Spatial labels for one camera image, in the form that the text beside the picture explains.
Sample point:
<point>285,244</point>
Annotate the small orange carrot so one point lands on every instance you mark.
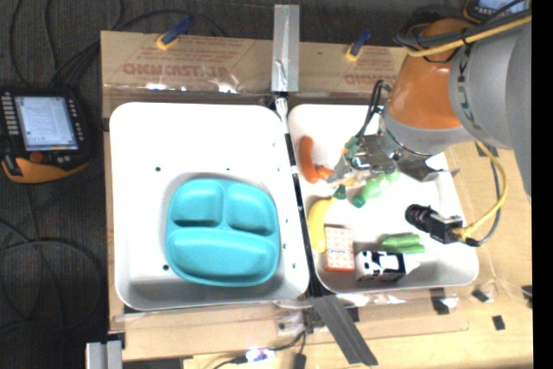
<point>325,172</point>

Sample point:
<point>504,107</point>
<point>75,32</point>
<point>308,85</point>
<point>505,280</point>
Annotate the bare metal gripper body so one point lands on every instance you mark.
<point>375,151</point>

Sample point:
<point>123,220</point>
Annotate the blue divided plate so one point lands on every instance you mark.
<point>222,233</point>

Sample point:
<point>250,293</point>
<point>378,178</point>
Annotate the yellow banana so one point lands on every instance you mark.
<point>317,224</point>

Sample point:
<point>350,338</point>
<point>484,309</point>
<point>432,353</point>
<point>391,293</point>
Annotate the black cylinder on white bracket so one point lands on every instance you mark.
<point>434,222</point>

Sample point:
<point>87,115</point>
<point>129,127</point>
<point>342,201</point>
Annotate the orange carton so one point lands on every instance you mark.
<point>339,248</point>

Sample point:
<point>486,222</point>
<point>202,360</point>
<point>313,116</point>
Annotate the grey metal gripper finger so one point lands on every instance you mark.
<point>338,170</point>
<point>360,174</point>

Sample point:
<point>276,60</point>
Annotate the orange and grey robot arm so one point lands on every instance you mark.
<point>432,90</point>

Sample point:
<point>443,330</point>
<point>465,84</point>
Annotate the orange sausage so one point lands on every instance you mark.
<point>307,157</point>

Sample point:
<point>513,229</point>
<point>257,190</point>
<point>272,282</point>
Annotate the brown cardboard board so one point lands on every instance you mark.
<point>194,65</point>

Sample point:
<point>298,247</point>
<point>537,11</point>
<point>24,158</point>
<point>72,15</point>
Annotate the white plastic tray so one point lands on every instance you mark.
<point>389,272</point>
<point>194,134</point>

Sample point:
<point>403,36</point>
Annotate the green pea pods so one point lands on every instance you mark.
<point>404,243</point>

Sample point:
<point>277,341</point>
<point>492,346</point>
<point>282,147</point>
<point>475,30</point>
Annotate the green plastic bottle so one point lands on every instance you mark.
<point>372,188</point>

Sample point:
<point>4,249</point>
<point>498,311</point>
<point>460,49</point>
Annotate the black and white carton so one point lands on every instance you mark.
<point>380,265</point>

